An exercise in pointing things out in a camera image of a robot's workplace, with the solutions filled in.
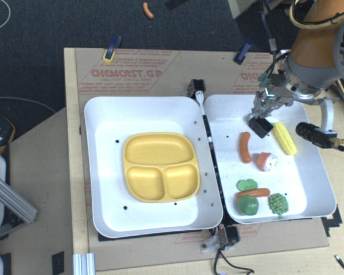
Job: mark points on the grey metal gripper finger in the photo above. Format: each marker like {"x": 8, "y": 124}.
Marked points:
{"x": 257, "y": 109}
{"x": 270, "y": 109}

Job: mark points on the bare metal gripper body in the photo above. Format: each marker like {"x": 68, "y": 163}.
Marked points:
{"x": 281, "y": 94}

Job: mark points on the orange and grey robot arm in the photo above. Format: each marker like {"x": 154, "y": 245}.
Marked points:
{"x": 312, "y": 44}

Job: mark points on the black cube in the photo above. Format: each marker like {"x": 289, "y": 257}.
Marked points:
{"x": 261, "y": 127}

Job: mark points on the yellow corn cob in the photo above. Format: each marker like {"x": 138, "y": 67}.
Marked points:
{"x": 285, "y": 138}

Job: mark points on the orange sausage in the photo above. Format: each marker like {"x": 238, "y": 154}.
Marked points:
{"x": 245, "y": 149}
{"x": 255, "y": 193}
{"x": 148, "y": 10}

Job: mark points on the thin black and white rod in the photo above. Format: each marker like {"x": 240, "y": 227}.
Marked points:
{"x": 209, "y": 137}

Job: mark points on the white plastic tray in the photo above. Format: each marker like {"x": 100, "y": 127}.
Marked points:
{"x": 109, "y": 153}
{"x": 304, "y": 176}

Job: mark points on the green lettuce leaf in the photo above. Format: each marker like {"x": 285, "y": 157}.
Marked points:
{"x": 246, "y": 184}

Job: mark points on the green grapes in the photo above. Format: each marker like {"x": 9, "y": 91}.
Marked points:
{"x": 278, "y": 204}

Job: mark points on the green pepper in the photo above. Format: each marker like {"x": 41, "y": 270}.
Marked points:
{"x": 248, "y": 205}

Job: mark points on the brown cardboard board red print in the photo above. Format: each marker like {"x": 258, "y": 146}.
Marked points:
{"x": 160, "y": 67}

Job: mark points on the yellow divided plate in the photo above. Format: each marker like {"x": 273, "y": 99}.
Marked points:
{"x": 160, "y": 168}

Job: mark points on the black cylinder on white bracket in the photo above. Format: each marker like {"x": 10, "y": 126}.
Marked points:
{"x": 312, "y": 133}

